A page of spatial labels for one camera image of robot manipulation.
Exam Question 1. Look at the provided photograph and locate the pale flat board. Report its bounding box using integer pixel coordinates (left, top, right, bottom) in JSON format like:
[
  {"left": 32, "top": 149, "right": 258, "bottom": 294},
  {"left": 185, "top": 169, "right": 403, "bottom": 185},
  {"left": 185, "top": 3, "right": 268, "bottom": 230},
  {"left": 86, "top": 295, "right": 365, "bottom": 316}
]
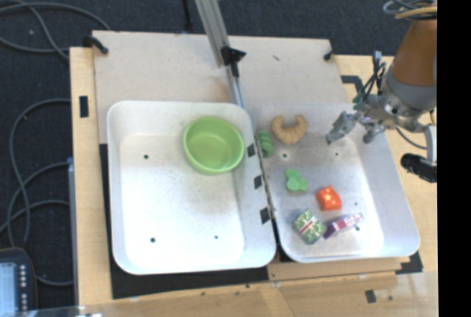
[{"left": 91, "top": 30, "right": 411, "bottom": 282}]

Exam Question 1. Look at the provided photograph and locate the black cylinder on white bracket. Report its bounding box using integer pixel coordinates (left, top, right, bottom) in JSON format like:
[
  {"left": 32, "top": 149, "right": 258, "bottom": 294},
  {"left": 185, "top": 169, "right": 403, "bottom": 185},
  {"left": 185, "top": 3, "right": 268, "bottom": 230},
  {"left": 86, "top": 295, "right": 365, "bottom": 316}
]
[{"left": 400, "top": 124, "right": 438, "bottom": 184}]

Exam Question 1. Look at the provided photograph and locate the green bowl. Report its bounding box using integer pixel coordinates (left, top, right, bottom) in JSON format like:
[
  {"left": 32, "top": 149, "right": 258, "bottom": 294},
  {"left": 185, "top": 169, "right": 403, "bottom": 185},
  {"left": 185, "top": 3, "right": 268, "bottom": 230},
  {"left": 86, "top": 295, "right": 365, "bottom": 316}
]
[{"left": 183, "top": 115, "right": 246, "bottom": 176}]

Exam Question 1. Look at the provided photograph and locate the green patterned carton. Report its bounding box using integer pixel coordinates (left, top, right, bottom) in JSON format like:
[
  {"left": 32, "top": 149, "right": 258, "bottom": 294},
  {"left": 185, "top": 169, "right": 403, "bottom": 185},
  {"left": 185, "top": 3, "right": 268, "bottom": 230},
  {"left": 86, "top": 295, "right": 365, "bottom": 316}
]
[{"left": 292, "top": 209, "right": 327, "bottom": 246}]

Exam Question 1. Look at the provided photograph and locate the white plastic tray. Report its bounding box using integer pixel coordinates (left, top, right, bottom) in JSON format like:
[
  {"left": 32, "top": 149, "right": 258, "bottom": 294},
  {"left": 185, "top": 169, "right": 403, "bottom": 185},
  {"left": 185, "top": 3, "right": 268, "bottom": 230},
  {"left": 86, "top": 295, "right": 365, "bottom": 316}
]
[
  {"left": 253, "top": 103, "right": 421, "bottom": 264},
  {"left": 106, "top": 100, "right": 277, "bottom": 276}
]

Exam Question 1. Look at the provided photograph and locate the green toy pea pod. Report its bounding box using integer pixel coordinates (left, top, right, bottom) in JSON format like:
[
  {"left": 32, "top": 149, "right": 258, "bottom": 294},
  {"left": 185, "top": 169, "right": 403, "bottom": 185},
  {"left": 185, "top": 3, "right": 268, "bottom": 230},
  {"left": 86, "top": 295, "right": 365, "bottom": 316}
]
[{"left": 257, "top": 130, "right": 275, "bottom": 159}]

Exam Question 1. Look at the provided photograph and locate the thin black rod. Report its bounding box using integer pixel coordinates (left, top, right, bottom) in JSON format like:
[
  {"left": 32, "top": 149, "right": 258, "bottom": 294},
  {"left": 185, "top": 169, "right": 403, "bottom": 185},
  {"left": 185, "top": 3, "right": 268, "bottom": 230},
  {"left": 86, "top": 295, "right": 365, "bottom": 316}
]
[{"left": 256, "top": 131, "right": 277, "bottom": 224}]

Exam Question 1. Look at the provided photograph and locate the purple and white carton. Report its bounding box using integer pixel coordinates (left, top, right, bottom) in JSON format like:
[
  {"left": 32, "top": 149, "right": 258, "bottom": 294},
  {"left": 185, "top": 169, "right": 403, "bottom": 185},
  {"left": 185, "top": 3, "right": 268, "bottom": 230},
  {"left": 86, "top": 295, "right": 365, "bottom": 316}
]
[{"left": 322, "top": 213, "right": 365, "bottom": 240}]

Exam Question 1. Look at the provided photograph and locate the green toy broccoli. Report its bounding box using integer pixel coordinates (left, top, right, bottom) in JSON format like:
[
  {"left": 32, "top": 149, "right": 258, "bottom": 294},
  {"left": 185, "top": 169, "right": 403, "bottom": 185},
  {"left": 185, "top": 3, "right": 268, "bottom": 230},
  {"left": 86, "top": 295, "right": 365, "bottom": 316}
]
[{"left": 285, "top": 168, "right": 309, "bottom": 194}]

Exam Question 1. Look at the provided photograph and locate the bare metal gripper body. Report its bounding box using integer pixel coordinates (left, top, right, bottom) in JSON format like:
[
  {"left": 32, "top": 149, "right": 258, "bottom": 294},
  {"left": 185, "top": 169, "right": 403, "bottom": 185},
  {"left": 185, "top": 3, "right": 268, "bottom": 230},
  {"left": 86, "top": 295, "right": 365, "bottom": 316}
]
[{"left": 355, "top": 94, "right": 425, "bottom": 132}]

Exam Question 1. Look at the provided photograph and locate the orange carton with stars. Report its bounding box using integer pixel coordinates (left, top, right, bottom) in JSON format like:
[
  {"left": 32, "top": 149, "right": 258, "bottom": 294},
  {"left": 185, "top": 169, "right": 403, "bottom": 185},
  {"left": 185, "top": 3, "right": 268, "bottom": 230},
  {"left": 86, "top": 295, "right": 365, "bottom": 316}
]
[{"left": 315, "top": 185, "right": 342, "bottom": 212}]

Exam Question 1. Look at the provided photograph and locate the tan toy croissant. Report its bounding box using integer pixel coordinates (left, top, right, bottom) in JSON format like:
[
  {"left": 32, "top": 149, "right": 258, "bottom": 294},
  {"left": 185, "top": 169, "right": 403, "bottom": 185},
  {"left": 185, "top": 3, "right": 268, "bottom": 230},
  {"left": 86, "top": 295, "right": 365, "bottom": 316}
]
[{"left": 271, "top": 114, "right": 308, "bottom": 145}]

